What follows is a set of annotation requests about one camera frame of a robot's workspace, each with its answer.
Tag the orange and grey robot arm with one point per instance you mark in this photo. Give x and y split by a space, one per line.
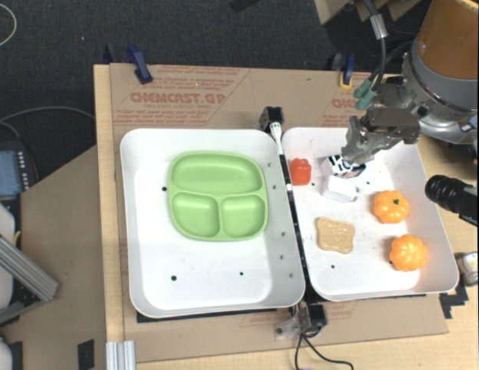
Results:
447 33

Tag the black cylinder on white bracket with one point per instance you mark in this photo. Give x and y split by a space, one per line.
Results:
449 195

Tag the orange toy pumpkin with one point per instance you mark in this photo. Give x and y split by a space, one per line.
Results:
390 207
407 253

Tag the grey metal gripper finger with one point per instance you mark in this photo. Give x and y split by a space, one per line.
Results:
369 149
353 141

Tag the beige toy bread slice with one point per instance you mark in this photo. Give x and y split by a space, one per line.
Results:
334 235

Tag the brown cardboard board red print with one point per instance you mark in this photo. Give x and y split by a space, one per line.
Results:
223 102

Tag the thin black and white rod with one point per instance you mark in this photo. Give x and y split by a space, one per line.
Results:
295 214

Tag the white plastic tray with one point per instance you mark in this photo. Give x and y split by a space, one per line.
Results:
208 276
362 276

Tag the white cow-print milk carton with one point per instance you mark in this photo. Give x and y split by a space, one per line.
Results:
339 189

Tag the red toy pepper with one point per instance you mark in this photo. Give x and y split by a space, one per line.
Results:
300 172

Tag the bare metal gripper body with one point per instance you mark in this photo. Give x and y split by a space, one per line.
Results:
393 125

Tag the small silver can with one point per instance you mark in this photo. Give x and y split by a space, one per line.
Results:
468 268

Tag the green divided plate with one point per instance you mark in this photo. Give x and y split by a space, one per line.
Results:
218 195

